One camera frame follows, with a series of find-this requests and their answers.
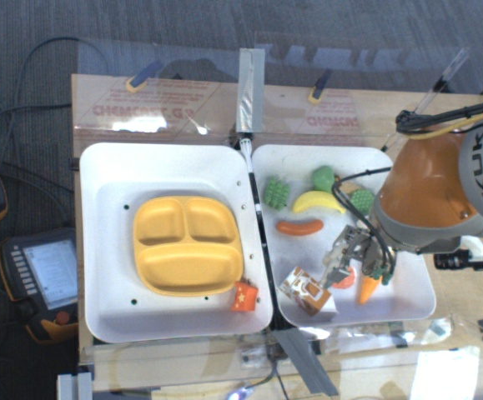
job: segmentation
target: toy carrot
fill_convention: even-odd
[[[381,281],[382,281],[382,277],[378,277],[378,279],[367,277],[365,275],[362,277],[361,288],[360,288],[360,299],[358,300],[358,303],[360,305],[363,305],[367,302],[367,300],[373,294],[373,292],[378,287]]]

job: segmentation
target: yellow plate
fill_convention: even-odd
[[[212,198],[148,200],[133,220],[133,250],[141,280],[163,295],[221,293],[243,275],[234,215]]]

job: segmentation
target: yellow banana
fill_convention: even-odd
[[[346,209],[335,197],[326,191],[308,191],[300,194],[294,201],[291,210],[293,213],[301,213],[314,206],[335,209],[341,213],[346,212]]]

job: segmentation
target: table surface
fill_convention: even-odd
[[[81,124],[91,107],[106,96],[114,80],[117,79],[110,76],[73,76],[74,157],[79,158],[87,146],[98,142],[161,143],[171,140],[153,133],[107,131],[94,128],[93,124],[87,127]],[[214,134],[205,138],[206,141],[224,143],[235,122],[237,84],[210,85],[207,82],[207,87],[211,87],[214,92],[207,97],[205,104],[198,107],[197,116],[207,121],[206,126],[211,126]],[[340,145],[351,143],[350,139],[354,137],[360,138],[361,146],[380,148],[392,138],[395,115],[403,109],[414,109],[424,97],[423,93],[417,92],[333,89],[326,92],[328,113],[317,117],[336,117],[338,110],[336,106],[332,107],[332,103],[338,103],[348,108],[346,114],[342,115],[353,118],[357,124],[351,125],[349,130],[346,128],[329,142],[328,134],[315,134],[317,129],[325,133],[321,131],[320,125],[314,123],[314,126],[310,126],[309,120],[313,122],[315,119],[304,103],[309,93],[308,88],[269,85],[264,90],[264,117],[269,117],[266,120],[269,129],[255,138],[255,146],[258,146],[258,140],[260,143]],[[475,103],[483,103],[483,96],[439,94],[428,110],[429,113],[442,113]],[[276,113],[295,122],[286,127],[276,127],[272,118]],[[402,145],[400,138],[397,139],[395,146],[388,151],[392,159]],[[178,134],[173,140],[202,143],[203,139],[188,133]],[[161,387],[153,391],[152,398],[224,399],[226,393],[240,387],[243,382],[253,383],[267,376],[270,365],[262,359],[261,346],[272,342],[272,337],[266,338],[261,333],[244,337],[197,337],[125,344],[93,343],[93,335],[87,328],[83,310],[84,256],[79,172],[75,174],[75,184],[80,362],[84,365],[94,364],[94,391]],[[465,362],[469,363],[465,371],[470,373],[470,380],[477,377],[475,398],[483,398],[483,338],[478,324],[483,319],[483,272],[471,268],[440,271],[434,268],[432,256],[428,255],[425,255],[425,262],[435,289],[436,307],[427,319],[400,322],[398,328],[408,340],[407,347],[396,347],[389,341],[392,339],[392,326],[387,323],[333,328],[326,339],[319,341],[319,360],[340,391],[340,395],[335,398],[393,399],[410,398],[412,394],[412,397],[421,398],[421,395],[427,394],[425,384],[420,385],[419,381],[428,373],[426,369],[429,365],[424,363],[431,360],[433,354],[440,354],[435,357],[450,360],[451,363],[458,360],[461,363],[464,357]],[[458,349],[456,351],[460,356],[447,358],[443,355],[454,348]],[[243,357],[251,353],[252,359],[244,362]],[[325,398],[309,392],[289,359],[279,363],[279,373],[289,398]],[[443,376],[430,372],[427,377],[442,378],[440,383],[448,388],[451,384],[453,388],[458,387],[457,381],[461,379],[461,375],[451,374],[450,371]],[[281,396],[279,381],[275,377],[257,387],[251,398]]]

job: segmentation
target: orange button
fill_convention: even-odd
[[[63,326],[65,324],[67,324],[70,319],[71,319],[71,316],[68,315],[68,312],[60,311],[60,312],[58,312],[58,314],[56,314],[55,323],[60,325],[60,326]]]

